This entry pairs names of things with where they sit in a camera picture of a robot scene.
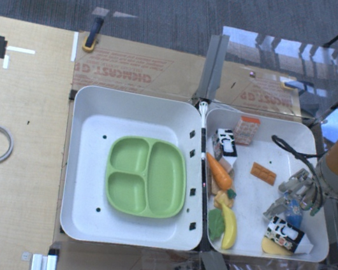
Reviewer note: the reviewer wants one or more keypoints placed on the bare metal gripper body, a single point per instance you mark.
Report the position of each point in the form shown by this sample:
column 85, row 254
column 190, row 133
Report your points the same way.
column 307, row 192

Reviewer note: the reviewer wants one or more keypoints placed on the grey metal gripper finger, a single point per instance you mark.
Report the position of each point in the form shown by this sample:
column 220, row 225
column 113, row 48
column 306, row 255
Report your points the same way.
column 291, row 184
column 276, row 208

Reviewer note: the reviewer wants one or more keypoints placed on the blue bottle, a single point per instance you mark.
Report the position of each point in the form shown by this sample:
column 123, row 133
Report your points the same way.
column 294, row 214

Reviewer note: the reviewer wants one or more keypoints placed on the white plastic tray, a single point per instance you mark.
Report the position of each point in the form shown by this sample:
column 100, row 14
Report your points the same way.
column 256, row 211
column 84, row 213

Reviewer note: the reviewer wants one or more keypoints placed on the black and white milk carton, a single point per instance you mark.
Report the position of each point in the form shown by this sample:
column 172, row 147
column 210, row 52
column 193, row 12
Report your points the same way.
column 225, row 144
column 284, row 234

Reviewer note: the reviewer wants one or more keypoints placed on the orange biscuit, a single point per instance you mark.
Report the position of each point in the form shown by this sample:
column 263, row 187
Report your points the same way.
column 263, row 173

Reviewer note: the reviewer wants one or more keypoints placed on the yellow round slice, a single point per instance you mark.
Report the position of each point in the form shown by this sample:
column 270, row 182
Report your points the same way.
column 270, row 247

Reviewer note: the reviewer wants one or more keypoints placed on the yellow banana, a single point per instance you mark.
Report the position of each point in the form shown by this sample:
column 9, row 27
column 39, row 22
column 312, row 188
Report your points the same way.
column 230, row 229

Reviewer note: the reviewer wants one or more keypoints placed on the yellow toy food piece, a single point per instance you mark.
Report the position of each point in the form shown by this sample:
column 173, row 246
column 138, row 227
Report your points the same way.
column 222, row 200

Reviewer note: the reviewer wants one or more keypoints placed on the green lettuce leaf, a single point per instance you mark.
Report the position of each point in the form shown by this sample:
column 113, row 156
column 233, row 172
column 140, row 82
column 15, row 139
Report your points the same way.
column 215, row 225

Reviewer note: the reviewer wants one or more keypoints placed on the orange carrot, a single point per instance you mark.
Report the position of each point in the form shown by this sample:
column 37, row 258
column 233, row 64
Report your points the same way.
column 219, row 172

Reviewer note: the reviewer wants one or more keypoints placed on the orange and white carton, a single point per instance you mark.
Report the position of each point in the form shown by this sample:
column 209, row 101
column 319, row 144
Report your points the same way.
column 246, row 130

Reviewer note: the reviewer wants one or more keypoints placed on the thin black and white rod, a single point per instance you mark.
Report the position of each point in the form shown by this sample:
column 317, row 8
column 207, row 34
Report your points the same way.
column 203, row 130

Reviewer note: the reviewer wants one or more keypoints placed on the green divided plate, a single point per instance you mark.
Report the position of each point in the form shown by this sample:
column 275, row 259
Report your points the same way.
column 164, row 179

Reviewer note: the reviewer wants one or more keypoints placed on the brown cardboard board red print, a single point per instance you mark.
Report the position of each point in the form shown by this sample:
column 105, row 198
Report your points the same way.
column 141, row 71

